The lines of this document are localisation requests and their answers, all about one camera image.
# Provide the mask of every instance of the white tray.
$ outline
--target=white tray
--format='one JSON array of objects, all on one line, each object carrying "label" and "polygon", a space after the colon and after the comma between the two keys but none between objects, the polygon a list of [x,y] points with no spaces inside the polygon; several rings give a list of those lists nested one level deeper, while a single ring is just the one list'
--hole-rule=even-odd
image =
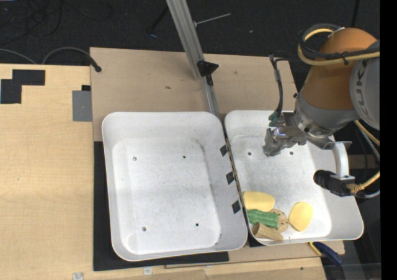
[{"label": "white tray", "polygon": [[353,240],[361,237],[364,224],[354,196],[339,197],[316,185],[314,172],[335,172],[331,150],[307,143],[286,148],[267,157],[262,147],[272,111],[232,111],[225,119],[241,192],[262,191],[275,197],[274,207],[288,216],[294,203],[306,201],[313,207],[313,218],[304,232],[289,226],[284,240],[256,240],[263,245]]},{"label": "white tray", "polygon": [[140,261],[245,244],[236,181],[227,180],[231,162],[221,152],[225,137],[214,115],[114,112],[102,133],[112,245],[119,257]]}]

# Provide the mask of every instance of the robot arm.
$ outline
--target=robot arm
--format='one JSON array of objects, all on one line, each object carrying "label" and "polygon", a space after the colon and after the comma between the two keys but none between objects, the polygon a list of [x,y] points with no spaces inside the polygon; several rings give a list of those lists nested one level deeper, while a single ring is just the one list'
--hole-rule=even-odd
[{"label": "robot arm", "polygon": [[357,119],[380,128],[380,41],[360,29],[324,26],[307,30],[303,41],[316,32],[331,32],[320,52],[313,54],[331,59],[308,59],[304,53],[311,53],[301,42],[298,54],[312,67],[297,96],[294,112],[281,113],[276,128],[267,129],[263,147],[267,156],[307,141],[332,149],[335,142],[329,137]]}]

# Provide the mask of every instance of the black cable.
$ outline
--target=black cable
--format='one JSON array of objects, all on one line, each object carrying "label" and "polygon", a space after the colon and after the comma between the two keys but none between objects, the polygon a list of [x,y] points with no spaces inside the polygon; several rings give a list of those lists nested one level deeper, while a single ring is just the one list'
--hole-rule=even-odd
[{"label": "black cable", "polygon": [[380,195],[380,189],[377,190],[376,192],[373,192],[371,194],[366,194],[363,191],[358,191],[357,193],[353,194],[355,197],[359,199],[369,199],[369,198],[374,198]]},{"label": "black cable", "polygon": [[338,59],[338,58],[344,58],[346,56],[356,56],[356,55],[366,55],[366,54],[371,54],[371,53],[376,53],[380,51],[380,47],[375,47],[375,48],[367,48],[364,50],[359,50],[356,52],[344,52],[344,53],[320,53],[317,52],[316,50],[313,50],[312,48],[310,48],[307,45],[307,40],[306,40],[306,36],[309,35],[310,33],[314,32],[315,30],[318,29],[331,29],[333,31],[339,30],[342,27],[336,26],[334,24],[315,24],[312,25],[311,27],[309,27],[308,29],[306,29],[304,31],[304,33],[301,36],[300,39],[300,48],[302,50],[302,53],[304,54],[304,56],[308,57],[308,58],[324,58],[326,60],[332,60],[332,59]]},{"label": "black cable", "polygon": [[[57,6],[53,6],[53,1],[57,2]],[[21,38],[24,38],[28,35],[34,36],[34,37],[47,37],[52,34],[54,34],[61,22],[62,22],[62,15],[63,15],[63,10],[65,8],[65,5],[68,5],[72,9],[74,9],[78,14],[82,15],[85,18],[88,18],[90,20],[96,20],[96,21],[103,21],[107,20],[110,18],[110,16],[113,14],[113,8],[107,3],[98,1],[98,0],[89,0],[91,2],[98,3],[102,6],[105,6],[108,9],[108,12],[106,13],[105,16],[102,17],[93,17],[88,14],[85,14],[81,12],[75,5],[73,5],[71,2],[67,0],[27,0],[27,7],[30,11],[30,13],[27,15],[27,17],[24,20],[19,20],[19,21],[11,21],[9,20],[5,24],[1,24],[0,28],[8,27],[8,26],[15,26],[15,25],[25,25],[25,31],[24,33],[20,34],[16,38],[12,38],[11,40],[8,40],[6,42],[0,43],[0,45],[6,45],[8,43],[15,42]],[[49,32],[45,34],[38,34],[37,29],[39,27],[42,27],[46,24],[48,24],[53,17],[54,14],[57,14],[57,19],[56,19],[56,24],[54,28],[52,28]]]},{"label": "black cable", "polygon": [[361,132],[361,134],[362,134],[363,138],[365,139],[365,141],[367,141],[369,147],[370,147],[371,150],[372,150],[372,153],[376,156],[376,158],[377,158],[378,161],[380,162],[380,153],[379,153],[379,151],[375,148],[375,146],[374,146],[372,140],[368,137],[368,135],[367,135],[367,134],[364,132],[364,130],[361,129],[360,127],[359,127],[359,131]]},{"label": "black cable", "polygon": [[283,85],[281,83],[281,76],[280,76],[279,69],[277,68],[277,62],[274,59],[273,54],[269,55],[269,60],[273,66],[275,80],[277,82],[277,86],[279,87],[279,104],[278,104],[276,110],[274,111],[275,114],[274,115],[272,114],[272,119],[274,119],[274,118],[278,119],[280,117],[282,110],[283,110]]},{"label": "black cable", "polygon": [[364,167],[364,177],[366,178],[367,175],[368,175],[368,155],[367,155],[367,151],[365,149],[364,143],[363,143],[363,141],[362,141],[362,139],[360,137],[360,134],[361,134],[361,131],[357,129],[355,131],[355,136],[357,137],[357,140],[360,143],[360,146],[361,146],[361,149],[362,149],[362,152],[363,152],[363,155],[364,155],[364,166],[365,166]]},{"label": "black cable", "polygon": [[25,55],[23,55],[23,54],[20,54],[20,53],[14,52],[13,50],[8,50],[8,49],[3,49],[3,48],[0,48],[0,52],[4,52],[4,53],[11,53],[11,54],[14,54],[14,55],[20,56],[20,57],[22,57],[22,58],[26,59],[27,61],[31,62],[32,64],[35,64],[35,65],[37,65],[37,63],[36,63],[35,61],[33,61],[32,59],[30,59],[29,57],[26,57],[26,56],[25,56]]},{"label": "black cable", "polygon": [[294,55],[291,52],[287,52],[285,50],[276,50],[272,52],[273,56],[276,57],[277,59],[275,60],[276,62],[279,60],[288,60],[288,61],[299,61],[302,62],[299,58],[298,55]]},{"label": "black cable", "polygon": [[59,52],[59,51],[61,51],[61,50],[72,50],[72,51],[74,51],[74,52],[79,52],[79,53],[85,54],[85,55],[88,57],[88,59],[89,59],[90,65],[92,65],[92,66],[95,68],[95,71],[96,71],[97,73],[99,73],[100,71],[102,71],[102,68],[95,62],[95,60],[90,56],[90,54],[89,54],[88,52],[86,52],[85,50],[82,50],[82,49],[80,49],[80,48],[76,48],[76,47],[60,47],[60,48],[54,49],[53,51],[51,51],[50,53],[48,53],[48,54],[44,57],[44,59],[43,59],[43,61],[42,61],[42,64],[44,65],[44,64],[46,63],[46,61],[47,61],[54,53]]},{"label": "black cable", "polygon": [[277,63],[279,61],[289,61],[290,63],[301,63],[302,61],[300,60],[299,57],[296,58],[278,58],[274,62]]}]

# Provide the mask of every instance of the black mat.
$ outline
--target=black mat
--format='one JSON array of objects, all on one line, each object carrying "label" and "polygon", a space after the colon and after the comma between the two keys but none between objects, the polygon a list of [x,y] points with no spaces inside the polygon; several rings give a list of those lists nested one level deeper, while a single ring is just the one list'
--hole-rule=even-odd
[{"label": "black mat", "polygon": [[116,255],[110,238],[104,146],[94,142],[94,271],[159,266],[164,264],[218,263],[229,261],[226,252],[177,256],[155,260],[129,262]]}]

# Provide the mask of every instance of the black clip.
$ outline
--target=black clip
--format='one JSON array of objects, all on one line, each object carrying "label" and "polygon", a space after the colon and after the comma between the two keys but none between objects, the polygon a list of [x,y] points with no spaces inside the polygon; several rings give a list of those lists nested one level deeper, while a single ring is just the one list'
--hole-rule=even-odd
[{"label": "black clip", "polygon": [[214,63],[209,63],[205,60],[199,60],[197,62],[197,68],[198,71],[200,72],[201,77],[206,77],[207,78],[207,84],[210,86],[213,86],[213,81],[211,74],[219,67],[219,65],[214,64]]},{"label": "black clip", "polygon": [[342,58],[343,58],[343,61],[345,62],[345,65],[347,66],[349,64],[349,62],[346,60],[346,55],[347,55],[347,52],[343,52]]}]

